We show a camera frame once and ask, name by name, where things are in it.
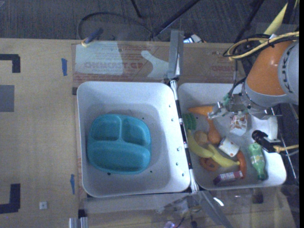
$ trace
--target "blue divided plate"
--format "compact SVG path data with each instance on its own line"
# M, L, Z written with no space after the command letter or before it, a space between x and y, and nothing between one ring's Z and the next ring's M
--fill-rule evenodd
M121 114L104 114L91 126L87 156L97 169L116 174L138 174L151 158L151 136L145 122Z

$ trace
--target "orange carrot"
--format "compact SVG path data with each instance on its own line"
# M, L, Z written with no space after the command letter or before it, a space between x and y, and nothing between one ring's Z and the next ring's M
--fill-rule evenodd
M206 116L206 119L209 123L209 132L208 132L208 139L212 144L219 144L221 141L221 136L217 129L215 128L213 121L208 118L208 113L213 111L212 105L203 105L197 107L188 108L188 111L195 114L200 114Z
M204 106L191 107L188 108L188 111L192 113L208 116L208 113L213 111L213 106L204 105Z
M246 177L246 173L247 173L246 159L245 159L242 151L238 151L236 157L237 157L237 160L239 161L239 170L243 174L242 179L244 179Z

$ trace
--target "toy banana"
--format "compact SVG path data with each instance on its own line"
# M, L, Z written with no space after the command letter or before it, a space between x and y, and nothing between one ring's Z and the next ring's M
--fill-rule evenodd
M211 158L222 167L231 167L234 165L239 165L238 161L233 161L222 156L212 144L208 144L208 150L213 153L213 156L211 156Z
M200 156L200 157L203 157L203 158L211 158L214 153L199 146L194 137L192 136L191 134L191 130L187 130L187 139L188 139L188 147L189 149L195 153L196 155Z

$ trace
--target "green bottle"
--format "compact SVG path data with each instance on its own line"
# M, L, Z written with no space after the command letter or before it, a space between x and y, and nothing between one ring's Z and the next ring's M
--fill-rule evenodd
M249 145L248 149L249 149L249 152L250 152L251 164L257 171L257 177L260 180L265 180L266 179L266 175L265 175L265 172L264 172L265 159L264 159L264 156L262 154L261 145L254 142L254 143Z

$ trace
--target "black tripod leg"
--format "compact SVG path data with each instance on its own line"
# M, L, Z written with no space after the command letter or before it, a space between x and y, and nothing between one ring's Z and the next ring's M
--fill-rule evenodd
M169 27L175 20L177 20L180 16L182 16L185 12L191 9L195 4L197 4L200 0L191 0L184 7L182 7L179 11L177 11L171 18L169 18L166 22L164 22L159 29L156 29L153 33L153 37L161 34L167 27Z
M133 5L133 7L134 7L134 9L135 9L135 11L136 11L136 13L137 13L137 16L138 16L139 18L142 18L142 15L141 15L141 13L140 13L140 11L139 11L139 9L138 9L136 3L135 3L135 0L131 0L131 3L132 3L132 5Z
M254 5L254 8L253 10L251 11L251 13L249 14L247 20L246 20L246 23L244 25L244 27L241 29L241 31L239 32L236 40L234 41L234 43L237 43L239 42L239 40L242 38L243 34L245 33L246 30L249 29L249 26L251 24L251 21L253 20L253 18L255 17L255 15L257 14L258 10L260 9L260 7L262 6L264 0L255 0L253 5Z
M282 24L289 24L296 0L288 0Z

